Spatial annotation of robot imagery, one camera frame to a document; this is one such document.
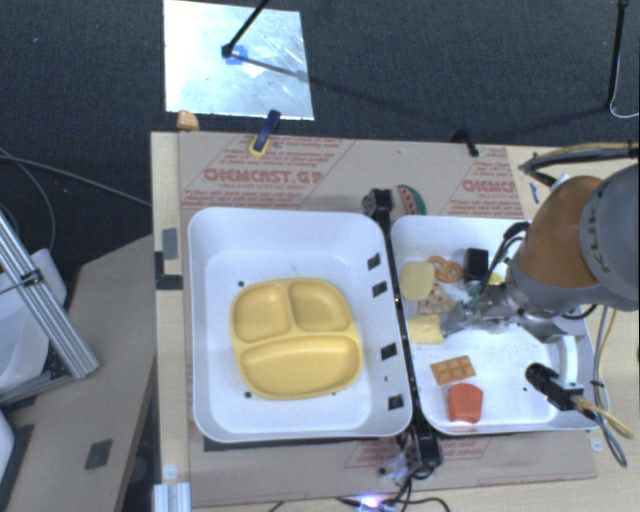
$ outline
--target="table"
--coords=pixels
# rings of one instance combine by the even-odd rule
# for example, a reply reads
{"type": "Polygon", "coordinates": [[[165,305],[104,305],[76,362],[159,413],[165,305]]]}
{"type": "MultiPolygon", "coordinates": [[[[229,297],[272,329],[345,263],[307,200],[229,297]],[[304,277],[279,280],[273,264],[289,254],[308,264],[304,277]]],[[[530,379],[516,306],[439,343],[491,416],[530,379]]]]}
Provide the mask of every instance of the table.
{"type": "Polygon", "coordinates": [[[100,362],[11,412],[33,425],[8,511],[118,511],[155,386],[151,237],[82,267],[69,318],[100,362]],[[94,447],[106,463],[85,469],[94,447]]]}

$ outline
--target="black cable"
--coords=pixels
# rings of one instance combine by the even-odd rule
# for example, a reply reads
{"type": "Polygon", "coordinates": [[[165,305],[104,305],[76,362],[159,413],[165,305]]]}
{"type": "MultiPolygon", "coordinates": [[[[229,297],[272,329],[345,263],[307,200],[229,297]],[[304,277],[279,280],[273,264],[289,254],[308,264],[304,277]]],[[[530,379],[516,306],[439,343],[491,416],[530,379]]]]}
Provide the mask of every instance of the black cable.
{"type": "Polygon", "coordinates": [[[419,475],[419,471],[416,471],[415,475],[413,475],[414,480],[426,480],[433,474],[433,469],[429,469],[424,475],[419,475]]]}
{"type": "Polygon", "coordinates": [[[82,176],[78,176],[77,174],[73,174],[69,171],[64,171],[62,169],[53,167],[51,165],[41,164],[40,162],[34,162],[33,160],[26,160],[24,158],[17,158],[15,156],[10,156],[6,154],[0,155],[0,160],[7,160],[9,162],[15,162],[20,164],[30,165],[31,167],[37,167],[38,169],[43,169],[45,171],[49,171],[54,174],[59,174],[60,176],[64,176],[65,178],[79,181],[81,183],[84,183],[85,185],[90,185],[92,187],[99,188],[100,190],[109,192],[110,194],[114,194],[116,196],[123,197],[124,199],[128,199],[129,201],[133,201],[134,203],[151,207],[150,202],[140,199],[139,197],[132,196],[131,194],[127,194],[126,192],[122,192],[121,190],[117,190],[107,185],[103,185],[102,183],[98,183],[97,181],[93,181],[88,178],[83,178],[82,176]]]}
{"type": "Polygon", "coordinates": [[[498,247],[498,250],[496,251],[496,255],[493,257],[493,261],[491,262],[491,265],[489,266],[489,269],[487,270],[487,273],[485,274],[485,276],[482,279],[482,281],[480,281],[480,288],[479,288],[479,291],[478,291],[478,296],[481,296],[484,293],[484,291],[487,289],[487,285],[489,284],[489,278],[491,277],[491,274],[493,273],[495,268],[498,266],[498,263],[500,263],[507,256],[507,252],[509,251],[509,248],[514,243],[520,242],[522,240],[524,240],[524,238],[521,237],[521,236],[517,236],[515,238],[510,238],[510,239],[509,238],[504,238],[502,240],[502,243],[500,244],[500,247],[498,247]]]}
{"type": "Polygon", "coordinates": [[[558,181],[553,176],[549,176],[548,174],[545,174],[540,171],[536,171],[532,168],[525,170],[525,174],[527,174],[528,176],[531,176],[534,180],[539,181],[540,183],[542,183],[543,185],[546,185],[547,187],[553,187],[556,181],[558,181]]]}
{"type": "Polygon", "coordinates": [[[400,512],[404,512],[407,510],[409,506],[409,502],[411,501],[411,491],[413,490],[413,478],[409,477],[409,484],[407,485],[407,499],[405,501],[402,500],[402,494],[399,494],[396,498],[396,503],[402,503],[402,510],[400,512]]]}
{"type": "Polygon", "coordinates": [[[348,505],[349,507],[355,507],[355,508],[360,507],[360,502],[356,500],[350,500],[348,498],[336,498],[336,500],[342,503],[343,505],[348,505]]]}
{"type": "Polygon", "coordinates": [[[437,503],[440,503],[440,505],[442,505],[442,508],[444,510],[446,510],[446,512],[451,512],[451,509],[449,508],[449,505],[447,505],[447,502],[444,501],[442,498],[423,498],[420,500],[407,500],[407,501],[400,501],[400,503],[404,503],[406,505],[422,505],[423,503],[429,503],[431,501],[435,501],[437,503]]]}
{"type": "Polygon", "coordinates": [[[273,507],[271,507],[269,509],[269,512],[275,512],[276,510],[278,510],[282,505],[284,505],[284,501],[281,501],[279,503],[276,503],[273,507]]]}
{"type": "Polygon", "coordinates": [[[587,318],[591,313],[593,313],[595,311],[595,309],[598,307],[597,304],[591,304],[591,306],[589,306],[589,308],[584,311],[583,313],[579,314],[579,315],[560,315],[562,318],[566,318],[567,320],[582,320],[584,318],[587,318]]]}
{"type": "Polygon", "coordinates": [[[31,183],[33,183],[33,185],[38,190],[38,193],[40,194],[40,196],[42,196],[42,200],[44,201],[44,204],[47,207],[47,210],[49,212],[49,219],[51,221],[51,241],[49,242],[49,252],[52,252],[53,251],[53,247],[54,247],[54,245],[56,243],[56,229],[57,228],[56,228],[56,215],[53,212],[53,206],[51,206],[51,201],[49,200],[49,196],[47,195],[47,193],[42,188],[42,185],[40,185],[40,182],[33,176],[33,174],[31,174],[29,172],[29,170],[24,165],[22,165],[22,162],[20,162],[19,159],[16,159],[13,155],[11,155],[6,149],[3,149],[1,147],[0,147],[0,158],[13,162],[16,165],[16,167],[20,171],[22,171],[22,173],[27,178],[29,178],[31,183]]]}

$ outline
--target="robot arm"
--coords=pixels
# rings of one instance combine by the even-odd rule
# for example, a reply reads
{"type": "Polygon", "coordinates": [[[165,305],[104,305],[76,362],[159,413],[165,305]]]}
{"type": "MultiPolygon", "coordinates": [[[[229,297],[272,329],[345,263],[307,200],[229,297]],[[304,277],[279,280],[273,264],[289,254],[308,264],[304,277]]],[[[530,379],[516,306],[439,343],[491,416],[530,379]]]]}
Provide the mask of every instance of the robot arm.
{"type": "Polygon", "coordinates": [[[583,145],[535,157],[521,168],[552,187],[509,262],[505,283],[442,321],[443,334],[470,324],[517,322],[540,341],[564,332],[554,318],[582,304],[638,309],[638,165],[602,181],[560,183],[538,172],[558,162],[638,155],[638,145],[583,145]]]}

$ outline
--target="yellow plate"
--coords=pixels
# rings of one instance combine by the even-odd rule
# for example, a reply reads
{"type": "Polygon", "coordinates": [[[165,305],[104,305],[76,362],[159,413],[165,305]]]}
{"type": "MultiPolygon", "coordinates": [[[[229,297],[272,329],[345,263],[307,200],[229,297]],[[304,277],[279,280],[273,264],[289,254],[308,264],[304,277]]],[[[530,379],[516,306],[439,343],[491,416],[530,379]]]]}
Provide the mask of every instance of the yellow plate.
{"type": "Polygon", "coordinates": [[[264,398],[333,393],[362,370],[351,309],[327,281],[276,279],[248,286],[231,304],[230,324],[240,374],[264,398]]]}

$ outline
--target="cardboard sheet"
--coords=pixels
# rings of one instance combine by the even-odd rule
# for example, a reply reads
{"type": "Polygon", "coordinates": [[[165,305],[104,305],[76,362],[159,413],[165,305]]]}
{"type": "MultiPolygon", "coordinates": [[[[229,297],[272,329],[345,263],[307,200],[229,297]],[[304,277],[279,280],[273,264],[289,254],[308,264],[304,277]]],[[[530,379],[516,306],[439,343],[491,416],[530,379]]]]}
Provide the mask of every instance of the cardboard sheet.
{"type": "MultiPolygon", "coordinates": [[[[248,153],[251,138],[179,136],[183,234],[195,212],[208,206],[355,212],[372,188],[393,189],[397,218],[405,213],[398,185],[419,192],[430,215],[524,216],[524,185],[514,179],[504,147],[481,146],[472,158],[463,145],[277,136],[256,160],[248,153]]],[[[182,251],[188,255],[186,236],[182,251]]],[[[193,506],[395,492],[378,474],[399,451],[395,439],[239,447],[203,437],[192,418],[188,257],[183,264],[193,506]]],[[[444,464],[418,490],[596,476],[581,431],[445,439],[442,451],[444,464]]]]}

